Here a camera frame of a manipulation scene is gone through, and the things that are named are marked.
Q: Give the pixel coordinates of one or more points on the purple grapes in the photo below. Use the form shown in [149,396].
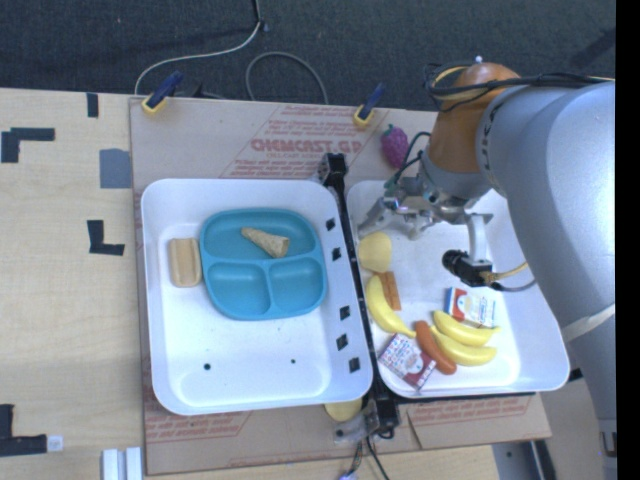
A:
[395,145]

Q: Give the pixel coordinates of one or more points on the blue divided plate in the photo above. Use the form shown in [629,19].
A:
[240,283]

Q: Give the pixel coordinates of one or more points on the orange sausage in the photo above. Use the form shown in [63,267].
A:
[434,348]

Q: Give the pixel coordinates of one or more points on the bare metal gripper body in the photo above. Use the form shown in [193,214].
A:
[425,202]

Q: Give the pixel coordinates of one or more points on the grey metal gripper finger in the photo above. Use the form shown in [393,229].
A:
[419,225]
[378,215]

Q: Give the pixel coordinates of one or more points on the tan waffle cone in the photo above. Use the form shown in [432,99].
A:
[267,240]

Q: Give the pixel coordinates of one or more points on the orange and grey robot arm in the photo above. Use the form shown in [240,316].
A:
[550,178]

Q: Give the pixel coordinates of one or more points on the black cylinder on white bracket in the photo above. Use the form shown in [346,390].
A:
[467,266]

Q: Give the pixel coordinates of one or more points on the pale yellow round slice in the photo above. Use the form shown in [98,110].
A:
[344,410]
[375,250]

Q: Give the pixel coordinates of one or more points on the yellow banana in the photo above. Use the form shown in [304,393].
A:
[467,354]
[462,331]
[382,310]

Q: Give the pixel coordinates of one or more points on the brown cardboard board red print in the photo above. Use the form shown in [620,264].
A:
[200,138]

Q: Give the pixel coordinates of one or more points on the thin black rod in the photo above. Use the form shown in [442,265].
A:
[356,268]

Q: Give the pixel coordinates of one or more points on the white plastic tray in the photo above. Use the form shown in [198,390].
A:
[430,268]
[250,358]

